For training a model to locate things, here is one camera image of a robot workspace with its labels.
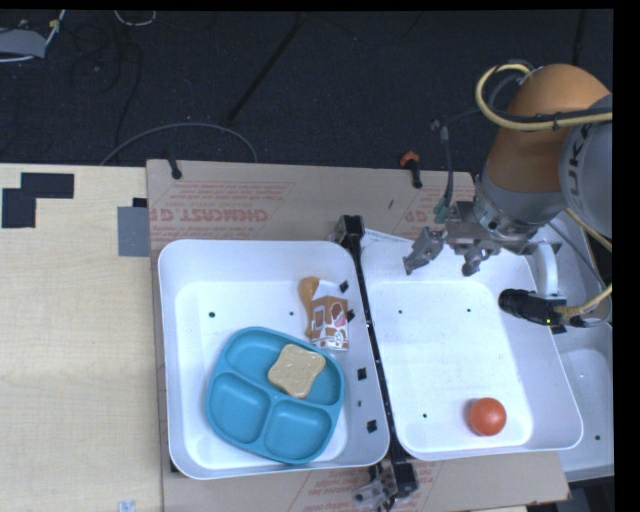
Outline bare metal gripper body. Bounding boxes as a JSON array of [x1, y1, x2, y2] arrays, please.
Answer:
[[444, 200, 532, 255]]

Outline white printed paper slip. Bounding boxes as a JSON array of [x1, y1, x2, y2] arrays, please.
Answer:
[[363, 228, 418, 247]]

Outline white plastic tray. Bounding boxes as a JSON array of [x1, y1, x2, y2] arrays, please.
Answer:
[[359, 234, 585, 462], [157, 238, 391, 481]]

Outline brown and white carton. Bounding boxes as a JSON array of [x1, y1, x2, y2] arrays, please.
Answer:
[[305, 294, 351, 352]]

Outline brown curved toy piece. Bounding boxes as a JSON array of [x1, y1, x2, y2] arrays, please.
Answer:
[[298, 276, 322, 339]]

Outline brown cardboard board red print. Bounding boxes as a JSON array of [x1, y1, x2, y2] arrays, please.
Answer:
[[145, 158, 572, 512]]

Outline orange ball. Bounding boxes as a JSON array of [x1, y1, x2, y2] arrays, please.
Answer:
[[467, 397, 508, 437]]

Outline tan toy bread slice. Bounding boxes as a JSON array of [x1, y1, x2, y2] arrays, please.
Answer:
[[266, 343, 327, 400]]

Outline blue divided plate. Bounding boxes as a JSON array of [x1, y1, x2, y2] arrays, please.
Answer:
[[204, 326, 346, 466]]

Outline black cylinder on white bracket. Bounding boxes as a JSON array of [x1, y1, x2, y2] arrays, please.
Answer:
[[498, 239, 569, 335]]

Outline black block with wires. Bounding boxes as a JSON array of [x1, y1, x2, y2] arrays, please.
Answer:
[[388, 461, 419, 502], [332, 214, 365, 246]]

